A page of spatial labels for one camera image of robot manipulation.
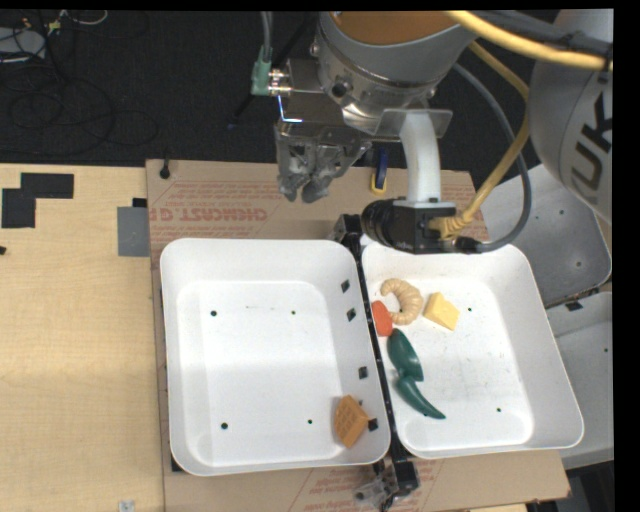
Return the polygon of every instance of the black screw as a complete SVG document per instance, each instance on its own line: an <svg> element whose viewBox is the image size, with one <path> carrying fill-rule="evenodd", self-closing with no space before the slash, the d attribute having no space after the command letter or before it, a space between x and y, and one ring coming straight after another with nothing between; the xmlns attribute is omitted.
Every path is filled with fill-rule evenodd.
<svg viewBox="0 0 640 512"><path fill-rule="evenodd" d="M165 164L164 167L160 170L160 177L163 180L168 180L169 176L171 176L171 171L169 170L169 166Z"/></svg>
<svg viewBox="0 0 640 512"><path fill-rule="evenodd" d="M331 94L333 94L336 98L342 98L345 94L347 94L347 86L342 82L337 82L333 84L331 88Z"/></svg>

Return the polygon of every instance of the green connector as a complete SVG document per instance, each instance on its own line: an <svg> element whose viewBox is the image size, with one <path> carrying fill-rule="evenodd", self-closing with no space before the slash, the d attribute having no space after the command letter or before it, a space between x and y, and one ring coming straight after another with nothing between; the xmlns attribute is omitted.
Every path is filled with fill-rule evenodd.
<svg viewBox="0 0 640 512"><path fill-rule="evenodd" d="M269 96L269 73L271 72L271 55L265 62L264 46L260 47L258 60L253 64L251 72L251 94L254 96Z"/></svg>

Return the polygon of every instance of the cardboard sheet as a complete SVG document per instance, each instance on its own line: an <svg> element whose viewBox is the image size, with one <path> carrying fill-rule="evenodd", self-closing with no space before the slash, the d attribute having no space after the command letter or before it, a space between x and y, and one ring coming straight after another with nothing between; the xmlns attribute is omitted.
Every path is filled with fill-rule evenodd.
<svg viewBox="0 0 640 512"><path fill-rule="evenodd" d="M312 204L289 202L277 187L275 164L147 162L148 206L157 345L162 458L167 512L364 512L353 490L370 467L314 468L201 478L172 467L167 409L166 353L160 301L159 257L184 237L327 238L341 214L359 214L379 199L369 189L372 169L353 168L334 180L329 196ZM404 169L389 169L386 196L406 194ZM443 171L442 198L463 208L474 195L468 173ZM487 239L480 213L465 235ZM416 461L421 486L394 504L399 512L436 512L545 501L570 487L556 451L491 454Z"/></svg>

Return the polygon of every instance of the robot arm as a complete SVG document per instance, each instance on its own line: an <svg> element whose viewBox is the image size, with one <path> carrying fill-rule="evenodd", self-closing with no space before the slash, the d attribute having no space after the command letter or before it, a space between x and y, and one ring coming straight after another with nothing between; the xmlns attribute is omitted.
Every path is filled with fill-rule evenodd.
<svg viewBox="0 0 640 512"><path fill-rule="evenodd" d="M467 11L320 13L314 59L289 60L284 69L271 71L263 87L281 106L275 126L280 191L294 201L301 189L304 202L316 201L373 142L400 141L407 194L369 205L362 214L363 229L374 240L411 253L456 250L465 219L509 169L529 126L519 133L520 146L513 146L500 171L496 168L478 191L466 218L456 217L456 205L440 197L437 144L452 113L430 108L429 99L462 51L477 45L475 39L513 44L515 38L519 46L514 51L553 62L539 60L530 84L536 151L565 186L605 219L608 208L610 222L613 10L588 11L591 16L563 11L553 26L516 11L478 11L481 16ZM528 38L519 41L490 23L496 20L508 20ZM598 55L605 51L604 57Z"/></svg>

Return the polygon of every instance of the black cable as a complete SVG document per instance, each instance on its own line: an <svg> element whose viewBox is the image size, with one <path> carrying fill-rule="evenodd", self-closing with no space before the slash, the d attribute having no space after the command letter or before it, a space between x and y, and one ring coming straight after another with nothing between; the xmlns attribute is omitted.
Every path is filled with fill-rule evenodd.
<svg viewBox="0 0 640 512"><path fill-rule="evenodd" d="M270 11L260 11L260 17L262 18L262 35L264 36L262 61L270 62L272 53L271 34L273 30L273 16Z"/></svg>
<svg viewBox="0 0 640 512"><path fill-rule="evenodd" d="M108 10L100 9L100 11L101 11L100 16L98 16L94 20L91 20L91 19L89 19L89 20L80 19L80 14L83 12L83 11L80 11L80 10L78 11L77 14L74 14L74 9L65 9L65 10L61 11L61 13L62 12L66 12L67 17L71 21L74 21L75 23L78 23L79 25L96 26L96 25L99 25L100 23L103 23L107 19L107 17L109 16L109 11Z"/></svg>
<svg viewBox="0 0 640 512"><path fill-rule="evenodd" d="M100 32L100 30L95 30L95 29L91 29L91 28L82 28L83 25L80 21L73 19L73 18L69 18L69 17L63 17L60 19L60 26L61 26L61 30L72 30L74 32L80 32L80 33L84 33L84 34L89 34L92 36L96 36L96 37L103 37L105 39L111 39L111 40L126 40L126 39L135 39L137 37L140 37L144 34L146 34L149 30L149 26L150 26L150 20L149 20L149 15L145 12L145 11L135 11L138 12L139 14L142 15L142 19L143 19L143 25L142 28L139 30L134 31L132 34L122 34L122 35L114 35L114 34L109 34L109 33L104 33L104 32ZM68 25L67 21L69 21L71 23L71 26L65 26Z"/></svg>
<svg viewBox="0 0 640 512"><path fill-rule="evenodd" d="M44 32L44 34L40 34L44 37L44 44L37 53L46 47L49 59L47 62L43 61L39 64L29 62L28 64L12 63L11 66L0 66L0 85L19 94L8 102L8 118L14 126L21 130L36 130L42 133L44 130L51 129L54 130L52 133L57 136L60 136L61 129L65 130L62 133L66 133L66 130L80 129L91 137L93 142L70 151L29 150L6 146L0 146L0 151L62 158L86 153L104 142L122 146L139 146L152 142L158 136L159 125L150 115L142 110L118 109L104 89L90 80L69 74L64 68L63 64L67 65L68 59L72 59L71 64L75 65L78 32L92 33L91 30L74 31L68 24L66 28L61 29L63 33L72 34L73 43L71 51L65 55L63 61L59 59L60 54L57 53L57 49L54 49L54 45L48 37L48 28L43 13L38 10L37 14L41 30ZM98 35L109 39L124 38ZM14 30L13 38L16 40L16 30ZM25 51L24 48L21 50L31 59L37 56L35 53ZM141 118L144 123L147 123L150 129L143 130L145 136L141 140L130 141L116 137L115 130L118 127L118 121L123 116L128 116L128 118L133 116L134 119Z"/></svg>
<svg viewBox="0 0 640 512"><path fill-rule="evenodd" d="M554 44L561 48L604 57L607 55L611 44L587 36L582 32L567 32L561 27L515 10L473 10L470 12L508 32L513 32L539 43Z"/></svg>
<svg viewBox="0 0 640 512"><path fill-rule="evenodd" d="M13 39L13 42L15 43L16 47L19 50L16 52L0 54L0 64L13 64L15 62L27 62L33 59L34 57L40 56L40 53L45 47L44 42L36 52L30 52L23 48L22 43L18 39L18 36L20 34L27 32L29 30L31 29L25 28L24 23L21 23L20 27L14 24L13 27L11 28L11 35L5 36L0 39L0 41L7 41L9 39Z"/></svg>
<svg viewBox="0 0 640 512"><path fill-rule="evenodd" d="M307 28L312 24L312 22L315 21L314 18L311 17L309 14L310 13L308 11L304 12L304 19L302 20L302 23L298 26L298 28L293 33L293 35L289 38L289 40L284 45L282 50L280 50L278 55L273 59L273 64L272 64L273 67L278 68L282 65L284 60L288 57L289 52L291 52L291 49L295 46L295 44L302 37L302 35L305 33ZM247 109L247 107L251 104L251 102L254 99L255 99L255 96L251 93L248 93L244 97L240 105L234 110L231 116L229 116L229 119L227 122L227 129L230 130L236 127L236 125L240 120L240 116Z"/></svg>
<svg viewBox="0 0 640 512"><path fill-rule="evenodd" d="M509 143L512 143L515 139L515 135L513 130L511 129L511 125L505 115L502 107L500 107L500 103L496 100L496 98L491 94L491 92L484 86L480 80L478 80L472 73L470 73L467 69L465 69L460 64L456 63L453 65L453 69L457 71L467 82L469 82L479 93L480 95L487 101L491 110L496 114L498 121L500 123L500 127L503 132L507 136ZM505 236L498 240L494 240L491 242L483 242L477 244L475 246L476 252L489 252L499 249L509 243L511 243L524 229L527 221L529 220L529 215L531 214L531 203L532 203L532 191L531 191L531 180L529 178L529 172L527 169L526 162L522 156L522 153L518 153L518 157L516 158L516 163L518 165L518 170L520 172L520 176L522 177L522 188L523 188L523 204L522 204L522 213L520 214L520 218L518 222L513 227L513 229L507 233Z"/></svg>

